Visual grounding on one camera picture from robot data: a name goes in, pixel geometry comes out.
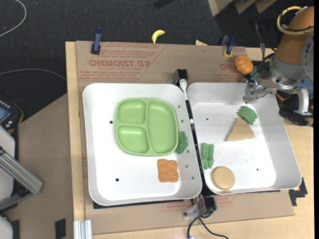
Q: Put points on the brown cardboard board, red print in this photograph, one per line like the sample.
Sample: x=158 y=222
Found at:
x=149 y=63

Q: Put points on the green divided plate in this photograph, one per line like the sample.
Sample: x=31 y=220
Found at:
x=159 y=126

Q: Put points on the yellow banana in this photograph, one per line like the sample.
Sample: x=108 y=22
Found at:
x=157 y=35

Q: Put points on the small beige toy piece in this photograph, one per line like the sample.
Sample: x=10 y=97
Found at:
x=201 y=43

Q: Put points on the tan triangular toy slice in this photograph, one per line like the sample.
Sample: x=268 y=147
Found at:
x=240 y=133

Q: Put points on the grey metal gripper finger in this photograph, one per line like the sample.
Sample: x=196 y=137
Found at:
x=248 y=94
x=260 y=91

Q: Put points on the white plastic tray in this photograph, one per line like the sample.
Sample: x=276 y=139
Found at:
x=249 y=163
x=139 y=183

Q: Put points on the thin black and white rod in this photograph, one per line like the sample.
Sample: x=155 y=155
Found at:
x=192 y=123

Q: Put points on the green toy asparagus bundle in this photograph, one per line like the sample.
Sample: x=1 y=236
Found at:
x=207 y=155

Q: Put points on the green toy lettuce leaf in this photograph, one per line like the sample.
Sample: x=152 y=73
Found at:
x=182 y=143

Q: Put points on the orange square toy biscuit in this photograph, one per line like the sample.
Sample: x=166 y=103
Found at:
x=168 y=170

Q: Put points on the tan round toy biscuit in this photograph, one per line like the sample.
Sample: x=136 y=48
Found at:
x=223 y=178

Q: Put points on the orange toy pumpkin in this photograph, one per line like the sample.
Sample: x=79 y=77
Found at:
x=243 y=63

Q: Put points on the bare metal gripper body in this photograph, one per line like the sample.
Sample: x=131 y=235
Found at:
x=281 y=82

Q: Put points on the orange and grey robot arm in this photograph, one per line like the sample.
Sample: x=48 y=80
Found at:
x=292 y=43

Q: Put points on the black cylinder on white bracket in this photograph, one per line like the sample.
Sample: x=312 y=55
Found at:
x=302 y=101

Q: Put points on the dark green toy vegetable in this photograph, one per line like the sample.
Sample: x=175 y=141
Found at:
x=247 y=114

